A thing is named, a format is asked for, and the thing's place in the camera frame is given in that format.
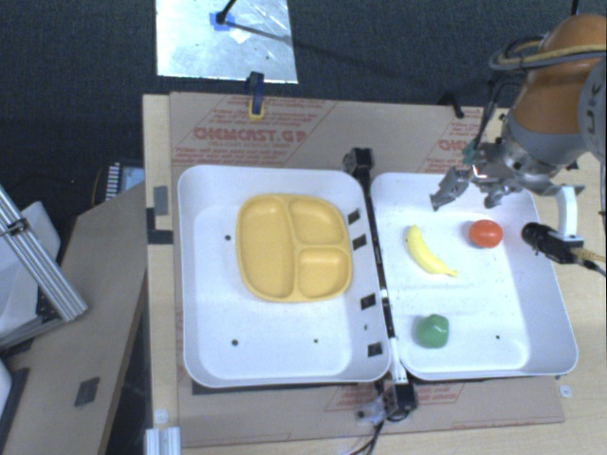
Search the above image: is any orange tomato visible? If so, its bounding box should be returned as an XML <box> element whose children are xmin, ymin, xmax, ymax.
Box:
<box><xmin>469</xmin><ymin>219</ymin><xmax>505</xmax><ymax>249</ymax></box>

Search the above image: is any black cylinder on white bracket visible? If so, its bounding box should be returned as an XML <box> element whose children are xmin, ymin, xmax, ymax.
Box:
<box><xmin>521</xmin><ymin>185</ymin><xmax>585</xmax><ymax>264</ymax></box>

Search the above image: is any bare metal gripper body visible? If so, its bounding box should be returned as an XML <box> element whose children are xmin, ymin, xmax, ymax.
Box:
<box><xmin>466</xmin><ymin>140</ymin><xmax>561</xmax><ymax>196</ymax></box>

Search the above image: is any brown cardboard board red print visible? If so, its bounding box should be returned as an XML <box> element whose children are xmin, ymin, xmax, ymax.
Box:
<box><xmin>168</xmin><ymin>91</ymin><xmax>566</xmax><ymax>449</ymax></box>

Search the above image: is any yellow banana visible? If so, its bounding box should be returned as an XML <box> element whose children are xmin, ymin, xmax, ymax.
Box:
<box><xmin>404</xmin><ymin>224</ymin><xmax>459</xmax><ymax>279</ymax></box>

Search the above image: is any yellow divided plate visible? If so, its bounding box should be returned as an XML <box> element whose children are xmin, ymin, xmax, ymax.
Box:
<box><xmin>235</xmin><ymin>193</ymin><xmax>354</xmax><ymax>303</ymax></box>

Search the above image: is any white plastic tray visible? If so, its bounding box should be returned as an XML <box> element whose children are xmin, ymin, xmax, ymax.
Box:
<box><xmin>369</xmin><ymin>172</ymin><xmax>579</xmax><ymax>382</ymax></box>
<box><xmin>176</xmin><ymin>164</ymin><xmax>393</xmax><ymax>390</ymax></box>

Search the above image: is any thin black and white rod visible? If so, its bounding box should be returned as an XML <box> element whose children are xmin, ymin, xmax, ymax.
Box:
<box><xmin>359</xmin><ymin>171</ymin><xmax>402</xmax><ymax>382</ymax></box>

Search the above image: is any green bell pepper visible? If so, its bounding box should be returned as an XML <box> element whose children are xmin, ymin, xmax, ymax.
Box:
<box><xmin>415</xmin><ymin>314</ymin><xmax>451</xmax><ymax>350</ymax></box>

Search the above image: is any black block with thin wires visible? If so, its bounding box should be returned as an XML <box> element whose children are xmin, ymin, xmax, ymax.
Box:
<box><xmin>341</xmin><ymin>147</ymin><xmax>376</xmax><ymax>175</ymax></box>
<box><xmin>378</xmin><ymin>377</ymin><xmax>419</xmax><ymax>421</ymax></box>

